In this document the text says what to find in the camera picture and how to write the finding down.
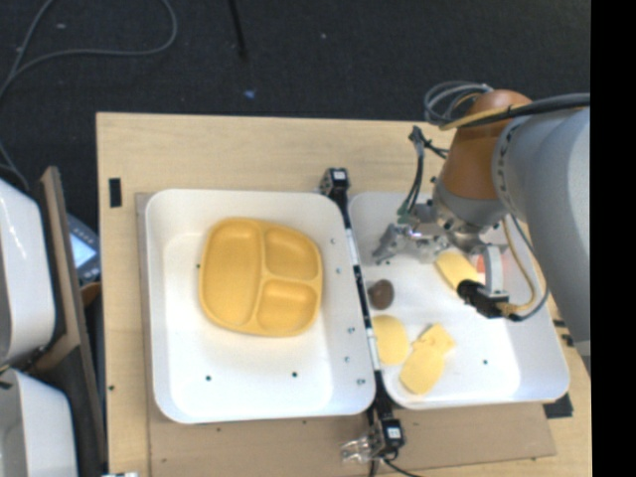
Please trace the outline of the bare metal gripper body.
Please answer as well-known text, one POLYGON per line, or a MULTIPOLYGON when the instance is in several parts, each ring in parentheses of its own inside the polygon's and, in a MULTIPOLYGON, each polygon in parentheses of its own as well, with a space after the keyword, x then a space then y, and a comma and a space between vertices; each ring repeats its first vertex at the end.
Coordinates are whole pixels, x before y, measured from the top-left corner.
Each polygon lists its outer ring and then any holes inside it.
POLYGON ((417 251, 424 262, 452 248, 470 255, 486 245, 484 235, 493 226, 469 222, 441 202, 403 203, 397 209, 395 251, 417 251))

